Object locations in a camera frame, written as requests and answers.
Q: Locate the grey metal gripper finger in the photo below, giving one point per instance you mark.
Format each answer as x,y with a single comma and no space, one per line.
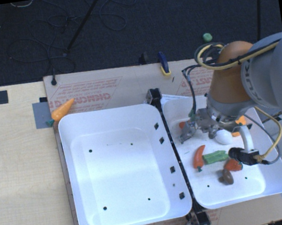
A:
187,132
213,134

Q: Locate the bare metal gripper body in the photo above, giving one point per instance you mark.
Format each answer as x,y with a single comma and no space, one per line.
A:
207,121

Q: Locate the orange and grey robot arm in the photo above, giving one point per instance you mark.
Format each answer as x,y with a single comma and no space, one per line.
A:
234,78

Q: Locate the small orange toy food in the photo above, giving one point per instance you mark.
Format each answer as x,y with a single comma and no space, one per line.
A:
182,124

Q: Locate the white toy egg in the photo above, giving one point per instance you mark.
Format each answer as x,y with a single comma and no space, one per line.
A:
224,137

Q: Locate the green toy vegetable stalk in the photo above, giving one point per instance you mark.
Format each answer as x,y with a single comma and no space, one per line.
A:
214,157

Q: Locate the thin black rod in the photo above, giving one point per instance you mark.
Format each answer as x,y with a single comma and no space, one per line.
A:
177,156

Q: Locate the orange chili pepper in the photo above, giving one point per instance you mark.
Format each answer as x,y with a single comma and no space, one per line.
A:
198,157

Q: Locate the yellow-orange toy food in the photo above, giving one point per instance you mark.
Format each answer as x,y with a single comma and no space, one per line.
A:
241,120

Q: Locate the brown toy mushroom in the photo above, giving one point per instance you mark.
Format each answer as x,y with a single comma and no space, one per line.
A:
227,177

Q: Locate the white plastic tray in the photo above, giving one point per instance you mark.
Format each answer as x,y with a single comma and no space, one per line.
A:
223,194
118,171

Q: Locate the brown cardboard board red print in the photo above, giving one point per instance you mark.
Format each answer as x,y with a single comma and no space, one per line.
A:
127,90

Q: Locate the small green cylinder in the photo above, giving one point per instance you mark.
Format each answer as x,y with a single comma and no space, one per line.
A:
207,37

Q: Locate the orange toy carrot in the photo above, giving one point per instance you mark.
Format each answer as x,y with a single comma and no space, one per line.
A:
61,111

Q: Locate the black cylinder on white bracket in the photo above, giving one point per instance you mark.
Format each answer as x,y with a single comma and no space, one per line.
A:
244,155

